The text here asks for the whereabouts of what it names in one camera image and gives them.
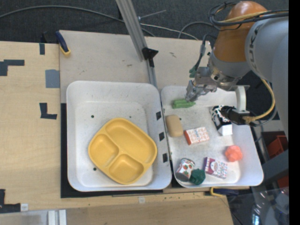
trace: cable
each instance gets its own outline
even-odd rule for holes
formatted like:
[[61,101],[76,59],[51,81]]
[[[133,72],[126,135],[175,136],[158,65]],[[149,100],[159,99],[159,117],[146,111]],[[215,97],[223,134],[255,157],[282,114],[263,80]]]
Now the cable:
[[[119,18],[110,16],[110,15],[107,15],[107,14],[104,14],[104,13],[96,12],[96,11],[81,8],[81,7],[62,6],[62,5],[41,5],[41,6],[25,7],[25,8],[21,8],[19,10],[15,10],[15,11],[12,11],[12,12],[9,12],[9,13],[2,14],[2,15],[0,15],[0,19],[3,18],[3,17],[9,16],[9,15],[15,14],[15,13],[19,13],[19,12],[23,12],[23,11],[27,11],[27,10],[33,10],[33,9],[41,9],[41,8],[66,8],[66,9],[79,10],[79,11],[83,11],[83,12],[88,12],[88,13],[101,15],[101,16],[108,17],[110,19],[116,20],[118,22],[125,23],[123,20],[121,20]],[[142,30],[145,31],[146,33],[148,33],[149,35],[155,37],[155,35],[153,33],[149,32],[148,30],[143,29],[143,28],[142,28]]]
[[141,20],[142,18],[153,16],[153,15],[160,14],[160,13],[163,13],[163,12],[166,12],[166,10],[162,10],[162,11],[155,12],[155,13],[150,13],[150,14],[147,14],[145,16],[138,17],[138,19]]
[[269,10],[269,11],[266,11],[266,12],[257,12],[257,13],[245,14],[245,15],[238,16],[238,17],[233,17],[233,18],[230,18],[230,19],[227,19],[227,20],[224,20],[224,21],[219,21],[219,23],[235,22],[235,21],[239,21],[239,20],[242,20],[242,19],[249,19],[249,18],[259,17],[261,15],[267,15],[267,14],[272,14],[272,13],[276,14],[276,13],[282,13],[282,12],[283,12],[282,10],[278,10],[278,11]]
[[225,2],[225,3],[222,3],[221,5],[215,6],[212,9],[210,9],[208,12],[210,22],[215,26],[232,26],[232,25],[241,25],[244,23],[257,22],[257,21],[269,19],[269,18],[289,16],[288,9],[278,9],[278,10],[269,10],[266,12],[262,12],[260,14],[252,14],[252,16],[249,16],[249,17],[246,16],[245,20],[239,21],[239,22],[217,21],[215,19],[215,15],[217,13],[219,13],[220,11],[224,10],[227,7],[232,7],[232,6],[236,5],[237,3],[239,3],[239,1]]
[[202,21],[191,22],[191,23],[185,25],[185,26],[180,30],[179,35],[178,35],[177,38],[180,38],[180,37],[181,37],[183,31],[184,31],[187,27],[189,27],[189,26],[191,26],[191,25],[194,25],[194,24],[204,24],[204,25],[208,25],[208,26],[214,27],[214,26],[213,26],[211,23],[209,23],[209,22],[202,22]]
[[229,31],[229,30],[237,30],[237,29],[239,29],[240,28],[240,26],[241,26],[242,24],[239,24],[236,28],[227,28],[227,29],[219,29],[219,31],[220,32],[222,32],[222,31]]
[[259,124],[254,123],[254,122],[251,122],[251,123],[249,123],[249,125],[250,125],[251,127],[261,127],[261,126],[267,124],[268,122],[272,121],[272,120],[275,118],[276,115],[277,115],[277,108],[276,108],[276,106],[275,106],[272,115],[271,115],[266,121],[261,122],[261,120],[258,119]]
[[[257,116],[253,111],[251,111],[251,110],[249,110],[249,109],[247,109],[249,112],[251,112],[251,114],[253,114],[254,116]],[[255,140],[254,140],[254,142],[256,143],[256,142],[258,142],[259,140],[261,140],[262,139],[262,133],[263,133],[263,123],[262,123],[262,121],[259,119],[258,120],[258,122],[260,123],[260,127],[261,127],[261,135],[260,135],[260,137],[258,137],[258,138],[256,138]]]
[[200,55],[199,55],[198,61],[197,61],[196,64],[189,70],[189,73],[190,73],[190,76],[189,76],[189,77],[195,77],[195,74],[196,74],[197,69],[198,69],[198,67],[199,67],[199,65],[200,65],[201,59],[202,59],[202,57],[203,57],[203,55],[204,55],[204,53],[205,53],[205,50],[206,50],[206,48],[205,48],[205,41],[206,41],[206,37],[207,37],[207,36],[210,36],[210,37],[212,37],[212,38],[214,38],[214,39],[217,39],[214,35],[210,35],[210,34],[205,34],[205,35],[203,36],[203,38],[202,38],[202,44],[201,44],[201,46],[200,46]]
[[[143,25],[143,26],[149,26],[149,27],[154,27],[154,28],[165,29],[165,30],[168,30],[168,31],[179,32],[179,33],[180,33],[180,31],[177,31],[177,30],[173,30],[173,29],[165,28],[165,27],[160,27],[160,26],[156,26],[156,25],[144,24],[144,23],[141,23],[141,25]],[[197,39],[196,37],[194,37],[193,35],[190,35],[190,34],[188,34],[188,33],[182,32],[182,34],[188,35],[188,36],[194,38],[194,39],[197,40],[197,41],[199,40],[199,39]]]
[[255,120],[258,120],[260,118],[263,118],[265,116],[267,116],[275,107],[275,98],[274,98],[274,93],[273,93],[273,90],[271,88],[271,86],[266,82],[266,80],[262,79],[262,82],[265,84],[265,86],[267,87],[268,91],[270,92],[271,94],[271,97],[272,97],[272,104],[271,104],[271,107],[268,109],[268,111],[266,111],[265,113],[259,115],[259,116],[254,116],[254,117],[251,117],[251,116],[243,116],[243,119],[245,120],[245,122],[247,124],[249,124],[250,122],[253,122]]

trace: green object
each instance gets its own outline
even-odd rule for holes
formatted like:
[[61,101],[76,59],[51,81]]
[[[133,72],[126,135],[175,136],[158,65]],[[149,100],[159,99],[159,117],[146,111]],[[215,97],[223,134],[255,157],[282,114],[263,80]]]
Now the green object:
[[177,99],[173,101],[172,108],[188,108],[195,104],[195,102],[187,102],[185,99]]
[[190,78],[194,78],[194,77],[195,77],[195,74],[196,74],[196,65],[193,66],[193,67],[189,70],[189,73],[190,73],[190,75],[189,75]]
[[205,171],[200,169],[193,170],[191,177],[189,178],[189,181],[196,185],[203,183],[204,180],[205,180]]

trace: small box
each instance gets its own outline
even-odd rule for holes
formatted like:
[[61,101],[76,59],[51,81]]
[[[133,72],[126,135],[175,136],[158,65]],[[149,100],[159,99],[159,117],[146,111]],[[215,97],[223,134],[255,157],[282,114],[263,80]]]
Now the small box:
[[217,161],[211,157],[204,159],[205,173],[217,178],[225,179],[227,176],[228,165],[225,162]]
[[187,143],[189,145],[195,143],[202,143],[210,139],[205,127],[196,127],[193,129],[185,130],[184,136],[186,137]]

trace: white tray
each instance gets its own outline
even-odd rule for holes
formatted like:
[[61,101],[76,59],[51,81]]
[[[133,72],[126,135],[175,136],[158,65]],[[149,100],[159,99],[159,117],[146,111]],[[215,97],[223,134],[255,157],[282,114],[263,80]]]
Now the white tray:
[[[157,157],[147,172],[130,185],[119,184],[99,169],[88,155],[95,133],[109,120],[123,117],[146,132],[157,145]],[[158,90],[148,83],[76,81],[67,88],[67,177],[78,191],[155,190],[172,179],[167,139]]]
[[210,140],[200,144],[188,145],[185,136],[170,137],[168,143],[174,170],[182,158],[189,158],[195,162],[195,168],[203,169],[205,157],[215,158],[227,162],[224,151],[227,146],[238,145],[243,152],[243,159],[236,162],[228,162],[228,174],[226,179],[220,179],[206,175],[206,179],[200,185],[191,182],[181,182],[186,188],[224,187],[224,186],[257,186],[263,180],[263,170],[253,141],[251,129],[247,125],[234,125],[233,135],[222,136],[211,120],[209,107],[215,105],[236,106],[235,92],[227,92],[218,89],[215,93],[200,96],[196,104],[190,108],[172,109],[172,103],[176,99],[183,99],[186,87],[167,86],[162,89],[161,100],[164,115],[178,115],[184,130],[196,127],[206,127]]

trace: black tape mark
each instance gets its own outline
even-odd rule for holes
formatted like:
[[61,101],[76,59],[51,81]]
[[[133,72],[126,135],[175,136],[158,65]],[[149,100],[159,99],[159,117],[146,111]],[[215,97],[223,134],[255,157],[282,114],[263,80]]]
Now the black tape mark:
[[48,108],[47,108],[47,103],[40,103],[39,107],[41,109],[41,118],[45,118],[45,119],[56,119],[57,118],[57,114],[48,114]]
[[4,62],[7,65],[10,65],[10,66],[24,66],[25,65],[25,60],[7,60],[7,59],[4,59]]
[[39,44],[39,54],[45,55],[45,44],[43,44],[43,43]]
[[45,70],[46,88],[60,88],[60,72],[55,69]]
[[166,153],[163,154],[163,162],[167,162],[168,161],[168,155]]
[[8,75],[8,65],[5,62],[0,62],[0,76]]
[[20,212],[21,204],[5,204],[5,189],[0,189],[0,213],[11,213],[11,212]]
[[156,113],[156,120],[160,119],[161,118],[161,112],[157,112]]
[[0,62],[0,76],[8,75],[8,66],[24,66],[24,60],[4,60]]
[[160,133],[160,134],[159,134],[159,140],[161,141],[161,140],[163,140],[164,138],[165,138],[164,132]]

